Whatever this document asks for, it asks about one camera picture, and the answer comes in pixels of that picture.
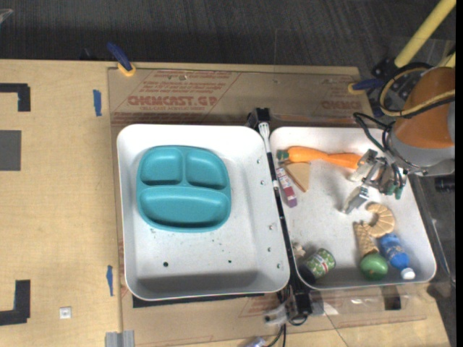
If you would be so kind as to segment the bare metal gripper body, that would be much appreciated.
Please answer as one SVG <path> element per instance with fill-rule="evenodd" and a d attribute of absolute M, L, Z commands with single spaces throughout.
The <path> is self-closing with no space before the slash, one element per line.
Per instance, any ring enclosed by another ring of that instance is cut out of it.
<path fill-rule="evenodd" d="M 364 187 L 377 189 L 382 195 L 402 195 L 407 184 L 408 171 L 389 163 L 385 158 L 370 159 L 362 178 Z"/>

